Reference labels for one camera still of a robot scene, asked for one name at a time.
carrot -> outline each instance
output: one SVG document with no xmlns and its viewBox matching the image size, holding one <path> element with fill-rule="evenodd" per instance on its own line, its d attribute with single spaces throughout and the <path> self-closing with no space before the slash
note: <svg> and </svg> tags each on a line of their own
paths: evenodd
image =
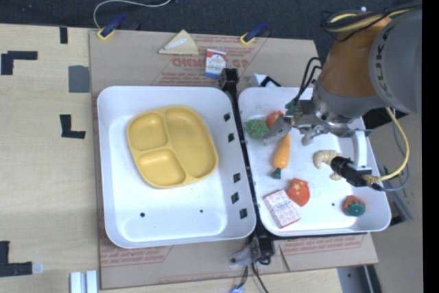
<svg viewBox="0 0 439 293">
<path fill-rule="evenodd" d="M 276 121 L 276 119 L 283 115 L 281 111 L 276 111 L 275 113 L 268 115 L 265 119 L 265 123 L 268 127 L 271 126 L 273 122 Z M 273 178 L 280 178 L 281 177 L 281 170 L 285 169 L 289 162 L 289 150 L 291 148 L 291 137 L 289 134 L 285 135 L 281 142 L 279 143 L 279 146 L 277 147 L 276 153 L 274 153 L 273 157 L 273 166 L 276 168 L 272 173 L 271 176 Z"/>
</svg>

triangular wooden block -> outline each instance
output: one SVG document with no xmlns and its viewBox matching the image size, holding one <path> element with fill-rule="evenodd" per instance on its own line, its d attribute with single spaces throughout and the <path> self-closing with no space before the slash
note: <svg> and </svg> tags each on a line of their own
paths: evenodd
<svg viewBox="0 0 439 293">
<path fill-rule="evenodd" d="M 185 30 L 181 30 L 162 49 L 159 54 L 198 55 L 198 47 Z"/>
</svg>

blue clamp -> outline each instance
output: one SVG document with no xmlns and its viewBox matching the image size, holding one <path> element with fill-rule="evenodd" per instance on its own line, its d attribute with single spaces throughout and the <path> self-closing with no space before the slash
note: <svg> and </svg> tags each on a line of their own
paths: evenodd
<svg viewBox="0 0 439 293">
<path fill-rule="evenodd" d="M 115 33 L 115 29 L 120 26 L 125 18 L 126 12 L 122 12 L 121 14 L 115 16 L 114 19 L 111 20 L 109 24 L 107 24 L 107 26 L 98 31 L 97 37 L 100 40 L 108 40 Z"/>
<path fill-rule="evenodd" d="M 239 42 L 244 45 L 247 46 L 250 43 L 252 43 L 254 41 L 254 38 L 258 35 L 263 33 L 266 29 L 267 29 L 268 25 L 266 23 L 260 23 L 259 25 L 257 25 L 255 28 L 253 28 L 253 30 L 244 33 L 240 38 L 239 38 Z"/>
</svg>

white cable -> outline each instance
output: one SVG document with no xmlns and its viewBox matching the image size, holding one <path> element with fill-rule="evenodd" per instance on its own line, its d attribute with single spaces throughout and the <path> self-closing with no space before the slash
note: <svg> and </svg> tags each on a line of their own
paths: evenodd
<svg viewBox="0 0 439 293">
<path fill-rule="evenodd" d="M 164 3 L 161 3 L 161 4 L 144 4 L 144 3 L 137 3 L 136 1 L 129 1 L 129 0 L 106 0 L 106 1 L 103 1 L 102 3 L 100 3 L 98 6 L 96 6 L 95 11 L 93 12 L 93 20 L 95 22 L 96 27 L 98 29 L 101 29 L 101 27 L 99 26 L 99 23 L 97 22 L 97 19 L 96 19 L 96 13 L 97 13 L 97 10 L 101 6 L 108 4 L 108 3 L 124 3 L 124 4 L 130 4 L 130 5 L 143 6 L 146 8 L 159 8 L 161 6 L 167 5 L 171 1 L 172 0 L 166 0 Z"/>
</svg>

white tray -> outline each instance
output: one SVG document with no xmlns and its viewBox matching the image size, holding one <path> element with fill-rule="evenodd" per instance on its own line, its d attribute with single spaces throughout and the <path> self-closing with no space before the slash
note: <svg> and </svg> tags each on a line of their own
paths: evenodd
<svg viewBox="0 0 439 293">
<path fill-rule="evenodd" d="M 169 105 L 188 106 L 201 116 L 219 163 L 204 180 L 156 189 L 136 169 L 126 126 L 139 113 Z M 112 86 L 99 94 L 97 112 L 105 229 L 112 242 L 138 248 L 251 234 L 254 205 L 233 108 L 224 92 L 210 87 Z"/>
<path fill-rule="evenodd" d="M 242 124 L 244 125 L 249 119 L 265 119 L 267 115 L 277 110 L 285 111 L 284 106 L 296 96 L 297 92 L 297 88 L 288 87 L 245 89 L 238 99 Z M 307 89 L 302 98 L 310 97 L 311 89 Z M 358 119 L 351 127 L 363 129 L 363 121 Z M 323 163 L 321 169 L 317 169 L 313 164 L 312 156 L 318 150 L 337 150 L 343 156 L 353 159 L 351 139 L 323 134 L 315 137 L 310 145 L 303 146 L 300 132 L 293 128 L 290 133 L 289 164 L 282 170 L 280 180 L 270 176 L 273 171 L 272 155 L 278 144 L 264 145 L 262 140 L 251 139 L 246 134 L 248 157 L 261 221 L 269 232 L 282 237 L 330 235 L 381 231 L 389 225 L 391 214 L 384 192 L 369 187 L 353 187 L 345 180 L 331 180 L 329 175 L 332 171 L 329 165 Z M 372 174 L 377 175 L 377 164 L 368 140 L 367 144 L 368 166 L 372 168 Z M 300 220 L 279 228 L 268 211 L 263 197 L 278 189 L 287 190 L 293 178 L 307 181 L 311 196 L 305 206 L 296 205 Z M 351 194 L 366 204 L 365 214 L 358 218 L 347 216 L 342 210 L 344 199 Z"/>
</svg>

